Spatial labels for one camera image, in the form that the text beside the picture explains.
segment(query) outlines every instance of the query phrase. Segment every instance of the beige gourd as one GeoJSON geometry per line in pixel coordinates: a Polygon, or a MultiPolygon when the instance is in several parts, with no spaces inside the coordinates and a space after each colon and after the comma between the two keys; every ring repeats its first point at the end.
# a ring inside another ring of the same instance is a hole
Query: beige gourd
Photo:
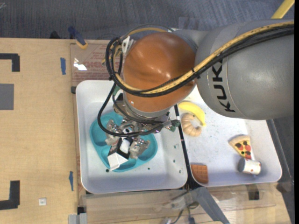
{"type": "Polygon", "coordinates": [[[192,114],[185,114],[182,119],[181,119],[181,126],[183,129],[183,132],[185,134],[188,134],[193,137],[200,136],[201,134],[201,127],[197,126],[195,127],[192,123],[191,120],[194,120],[194,116],[192,114]]]}

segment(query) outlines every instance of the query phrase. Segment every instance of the pizza slice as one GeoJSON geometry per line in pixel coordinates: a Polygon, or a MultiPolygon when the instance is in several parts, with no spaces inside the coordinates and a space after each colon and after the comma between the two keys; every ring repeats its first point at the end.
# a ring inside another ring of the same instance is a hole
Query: pizza slice
{"type": "Polygon", "coordinates": [[[240,156],[246,159],[251,159],[251,144],[248,135],[237,136],[229,141],[229,144],[240,156]]]}

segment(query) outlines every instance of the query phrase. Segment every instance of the yellow pole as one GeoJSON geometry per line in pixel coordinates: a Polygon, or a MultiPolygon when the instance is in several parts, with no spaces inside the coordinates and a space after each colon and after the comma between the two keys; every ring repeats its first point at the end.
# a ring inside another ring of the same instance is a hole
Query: yellow pole
{"type": "Polygon", "coordinates": [[[280,5],[280,7],[277,9],[277,11],[273,14],[271,17],[274,18],[283,18],[284,15],[289,11],[289,9],[293,6],[295,3],[295,0],[284,0],[283,3],[280,5]]]}

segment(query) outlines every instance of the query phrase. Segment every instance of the white square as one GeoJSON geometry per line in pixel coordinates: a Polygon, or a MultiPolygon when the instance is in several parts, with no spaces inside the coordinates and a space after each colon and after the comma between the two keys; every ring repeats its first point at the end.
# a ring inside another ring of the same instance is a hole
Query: white square
{"type": "Polygon", "coordinates": [[[47,198],[45,198],[45,197],[43,197],[43,198],[39,198],[39,199],[38,199],[38,204],[39,204],[40,206],[45,206],[45,205],[47,205],[47,198]]]}

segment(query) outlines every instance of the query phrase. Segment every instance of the gray carpet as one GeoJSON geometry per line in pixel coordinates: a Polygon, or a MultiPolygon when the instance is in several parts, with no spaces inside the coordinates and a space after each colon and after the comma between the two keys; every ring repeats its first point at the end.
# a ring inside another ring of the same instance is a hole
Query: gray carpet
{"type": "MultiPolygon", "coordinates": [[[[74,26],[85,39],[111,39],[152,22],[172,28],[211,30],[268,19],[284,0],[0,0],[0,37],[69,38],[74,26]]],[[[294,7],[285,18],[294,19],[294,7]]],[[[275,120],[284,147],[286,176],[294,180],[293,117],[275,120]]],[[[284,193],[294,223],[294,182],[284,193]]]]}

